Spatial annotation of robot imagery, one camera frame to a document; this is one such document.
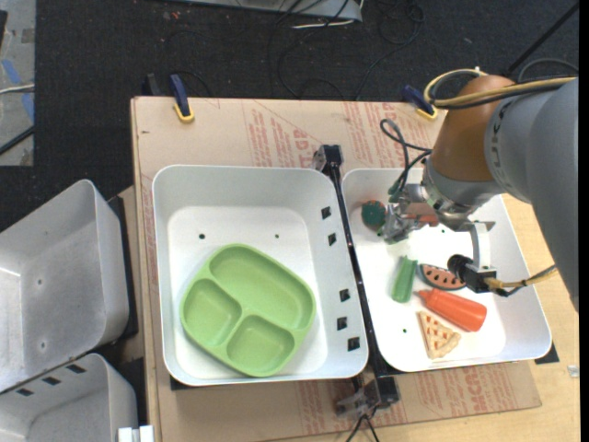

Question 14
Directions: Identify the orange squeeze bottle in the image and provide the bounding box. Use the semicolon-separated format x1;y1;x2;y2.
417;287;489;333

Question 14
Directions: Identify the white plastic tray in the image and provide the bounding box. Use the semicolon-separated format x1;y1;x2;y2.
0;352;140;442
341;168;553;374
151;164;370;388
0;179;131;393

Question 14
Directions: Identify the brown cardboard board red print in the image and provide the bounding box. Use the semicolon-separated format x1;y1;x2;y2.
131;97;543;442

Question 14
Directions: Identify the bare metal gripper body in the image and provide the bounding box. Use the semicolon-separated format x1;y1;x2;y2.
398;183;441;230

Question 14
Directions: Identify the green and orange doughnut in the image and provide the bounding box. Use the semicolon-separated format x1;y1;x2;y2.
360;199;387;229

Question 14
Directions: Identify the black cylinder on white bracket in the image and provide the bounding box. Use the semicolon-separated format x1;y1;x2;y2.
446;220;499;294

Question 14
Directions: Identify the watermelon slice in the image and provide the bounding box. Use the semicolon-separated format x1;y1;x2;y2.
418;262;468;292

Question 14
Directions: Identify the green divided plate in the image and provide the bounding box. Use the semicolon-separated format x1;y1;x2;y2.
179;243;318;378

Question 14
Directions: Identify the thin black rod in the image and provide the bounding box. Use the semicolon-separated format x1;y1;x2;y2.
327;163;387;379

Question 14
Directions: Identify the black block with thin wires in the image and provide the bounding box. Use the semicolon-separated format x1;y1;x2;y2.
334;375;400;419
312;144;344;172

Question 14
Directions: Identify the pie slice with red lattice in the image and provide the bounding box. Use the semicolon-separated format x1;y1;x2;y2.
417;309;463;361

